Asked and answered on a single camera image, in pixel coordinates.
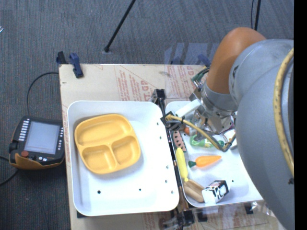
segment yellow divided plate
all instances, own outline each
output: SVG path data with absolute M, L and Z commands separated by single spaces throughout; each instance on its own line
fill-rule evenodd
M 101 115 L 81 122 L 74 138 L 85 166 L 97 174 L 125 169 L 136 163 L 141 155 L 131 123 L 119 114 Z

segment black wire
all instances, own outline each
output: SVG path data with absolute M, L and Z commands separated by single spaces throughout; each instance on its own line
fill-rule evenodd
M 250 25 L 252 29 L 253 29 L 253 6 L 254 6 L 254 0 L 251 3 L 251 12 L 250 12 Z
M 3 156 L 1 156 L 1 155 L 0 155 L 0 158 L 4 159 L 4 160 L 6 160 L 6 161 L 9 161 L 8 158 L 3 157 Z M 8 178 L 5 179 L 4 181 L 0 182 L 0 186 L 6 184 L 10 179 L 12 179 L 12 178 L 18 173 L 18 171 L 19 171 L 19 170 L 17 169 L 10 177 L 8 177 Z
M 43 211 L 43 216 L 44 216 L 45 224 L 46 224 L 46 226 L 47 226 L 47 230 L 49 230 L 48 220 L 47 220 L 47 216 L 46 216 L 45 209 L 44 209 L 44 207 L 43 207 L 42 200 L 39 198 L 39 196 L 38 196 L 38 194 L 37 194 L 37 191 L 35 190 L 35 187 L 33 186 L 33 184 L 32 184 L 32 182 L 31 182 L 30 178 L 28 177 L 28 175 L 27 175 L 24 171 L 21 171 L 21 172 L 25 175 L 25 177 L 26 177 L 27 180 L 29 181 L 30 185 L 32 186 L 32 189 L 33 189 L 33 191 L 34 191 L 34 193 L 35 193 L 35 195 L 36 195 L 36 197 L 37 197 L 37 199 L 38 199 L 39 205 L 40 205 L 40 207 L 41 207 L 41 209 L 42 209 L 42 211 Z
M 181 128 L 182 123 L 179 120 L 169 120 L 165 122 L 165 127 L 168 131 L 177 131 Z
M 165 117 L 165 102 L 164 102 L 164 99 L 163 98 L 159 98 L 158 99 L 158 105 L 162 111 L 162 115 L 163 117 Z
M 40 79 L 41 77 L 45 76 L 45 75 L 48 75 L 48 74 L 59 74 L 58 72 L 53 72 L 53 71 L 50 71 L 50 72 L 45 72 L 41 75 L 39 75 L 36 79 L 33 80 L 33 82 L 31 83 L 29 89 L 28 89 L 28 93 L 27 93 L 27 112 L 28 112 L 28 115 L 30 115 L 30 111 L 29 111 L 29 93 L 30 93 L 30 90 L 33 86 L 33 84 L 38 80 Z
M 1 159 L 4 159 L 4 160 L 6 160 L 6 161 L 10 161 L 8 158 L 6 158 L 6 157 L 4 157 L 4 156 L 1 156 L 1 155 L 0 155 L 0 158 L 1 158 Z M 2 182 L 0 183 L 0 186 L 6 184 L 6 183 L 7 183 L 10 179 L 12 179 L 19 171 L 21 171 L 21 172 L 26 176 L 26 178 L 28 179 L 28 181 L 30 182 L 30 185 L 32 186 L 32 189 L 33 189 L 33 191 L 34 191 L 34 193 L 35 193 L 35 195 L 36 195 L 36 197 L 37 197 L 37 199 L 38 199 L 38 202 L 39 202 L 39 204 L 40 204 L 40 207 L 41 207 L 41 209 L 42 209 L 42 211 L 43 211 L 43 215 L 44 215 L 45 223 L 46 223 L 46 225 L 47 225 L 47 229 L 49 229 L 49 225 L 48 225 L 48 221 L 47 221 L 47 216 L 46 216 L 46 212 L 44 211 L 44 207 L 43 207 L 42 201 L 40 200 L 40 198 L 39 198 L 39 196 L 38 196 L 38 194 L 37 194 L 37 192 L 36 192 L 36 190 L 35 190 L 35 188 L 34 188 L 32 182 L 31 182 L 31 180 L 29 179 L 28 175 L 27 175 L 24 171 L 17 169 L 9 178 L 7 178 L 7 179 L 5 179 L 4 181 L 2 181 Z
M 197 73 L 197 75 L 198 76 L 201 75 L 201 74 L 205 75 L 209 71 L 209 69 L 210 69 L 210 67 L 207 67 L 207 68 L 201 70 L 199 73 Z

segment black cable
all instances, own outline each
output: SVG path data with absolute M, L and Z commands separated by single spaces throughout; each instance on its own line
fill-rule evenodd
M 39 205 L 40 205 L 40 207 L 41 207 L 41 209 L 42 209 L 42 211 L 43 211 L 43 216 L 44 216 L 45 224 L 46 224 L 46 226 L 47 226 L 47 230 L 49 230 L 48 220 L 47 220 L 47 216 L 46 216 L 45 209 L 44 209 L 44 207 L 43 207 L 42 200 L 39 198 L 39 196 L 38 196 L 38 194 L 37 194 L 37 192 L 36 192 L 36 190 L 35 190 L 35 187 L 33 186 L 33 184 L 32 184 L 32 182 L 31 182 L 30 178 L 28 177 L 28 175 L 27 175 L 24 171 L 22 171 L 22 170 L 21 170 L 21 172 L 25 175 L 25 177 L 27 178 L 28 182 L 29 182 L 30 185 L 32 186 L 32 189 L 33 189 L 33 191 L 34 191 L 34 193 L 35 193 L 35 195 L 36 195 L 36 197 L 37 197 L 37 199 L 38 199 Z
M 177 131 L 181 128 L 181 125 L 182 123 L 178 120 L 169 120 L 165 122 L 165 127 L 168 131 Z
M 250 26 L 253 29 L 253 6 L 254 6 L 254 0 L 251 3 L 251 12 L 250 12 Z
M 226 148 L 224 150 L 222 150 L 222 151 L 223 152 L 228 151 L 228 149 L 232 146 L 232 143 L 235 141 L 235 139 L 236 139 L 236 136 L 234 136 L 231 141 L 225 143 Z
M 159 98 L 158 99 L 158 105 L 162 111 L 162 115 L 163 117 L 165 116 L 165 102 L 164 102 L 164 99 L 163 98 Z
M 8 158 L 4 157 L 4 156 L 1 156 L 0 155 L 0 158 L 6 160 L 6 161 L 9 161 Z M 17 169 L 10 177 L 8 177 L 7 179 L 5 179 L 4 181 L 0 182 L 0 186 L 6 184 L 10 179 L 12 179 L 17 173 L 19 172 L 19 170 Z
M 207 67 L 207 68 L 201 70 L 199 73 L 197 73 L 197 75 L 198 75 L 198 76 L 200 76 L 201 74 L 202 74 L 202 75 L 205 75 L 209 70 L 210 70 L 210 67 Z
M 9 159 L 6 158 L 6 157 L 4 157 L 4 156 L 1 156 L 1 155 L 0 155 L 0 158 L 1 158 L 1 159 L 4 159 L 4 160 L 6 160 L 6 161 L 9 161 Z M 6 184 L 6 183 L 7 183 L 10 179 L 12 179 L 19 171 L 21 171 L 21 172 L 26 176 L 26 178 L 28 179 L 28 181 L 30 182 L 30 185 L 32 186 L 32 189 L 33 189 L 33 191 L 34 191 L 36 197 L 38 198 L 38 202 L 39 202 L 39 204 L 40 204 L 40 206 L 41 206 L 41 209 L 42 209 L 42 211 L 43 211 L 43 215 L 44 215 L 44 219 L 45 219 L 45 222 L 46 222 L 46 225 L 47 225 L 47 229 L 49 229 L 49 225 L 48 225 L 48 221 L 47 221 L 47 216 L 46 216 L 46 213 L 45 213 L 45 211 L 44 211 L 42 201 L 40 200 L 40 198 L 39 198 L 39 196 L 38 196 L 38 194 L 37 194 L 37 192 L 36 192 L 36 190 L 35 190 L 35 188 L 34 188 L 32 182 L 31 182 L 31 180 L 29 179 L 28 175 L 27 175 L 24 171 L 17 169 L 9 178 L 7 178 L 7 179 L 5 179 L 4 181 L 0 182 L 0 186 Z
M 33 84 L 38 80 L 40 79 L 41 77 L 45 76 L 45 75 L 48 75 L 48 74 L 59 74 L 58 72 L 53 72 L 53 71 L 50 71 L 50 72 L 45 72 L 41 75 L 39 75 L 36 79 L 33 80 L 33 82 L 31 83 L 29 89 L 28 89 L 28 93 L 27 93 L 27 112 L 28 112 L 28 115 L 30 115 L 30 111 L 29 111 L 29 93 L 30 93 L 30 90 L 33 86 Z

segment black stand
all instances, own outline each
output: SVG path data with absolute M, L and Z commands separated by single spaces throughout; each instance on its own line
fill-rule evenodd
M 110 46 L 111 46 L 111 44 L 112 44 L 114 38 L 116 37 L 118 31 L 120 30 L 121 26 L 123 25 L 123 23 L 124 23 L 124 21 L 125 21 L 127 15 L 128 15 L 128 13 L 130 12 L 131 8 L 133 7 L 135 1 L 136 1 L 136 0 L 132 0 L 132 1 L 131 1 L 129 7 L 127 8 L 127 10 L 126 10 L 126 12 L 125 12 L 125 14 L 124 14 L 124 16 L 123 16 L 123 18 L 121 19 L 121 21 L 119 22 L 119 24 L 118 24 L 118 26 L 117 26 L 115 32 L 113 33 L 113 35 L 112 35 L 112 37 L 111 37 L 109 43 L 108 43 L 107 46 L 105 47 L 105 49 L 104 49 L 105 52 L 109 52 Z
M 255 21 L 255 31 L 258 28 L 258 19 L 259 19 L 259 13 L 260 13 L 260 5 L 261 5 L 261 0 L 258 0 L 257 12 L 256 12 L 256 21 Z

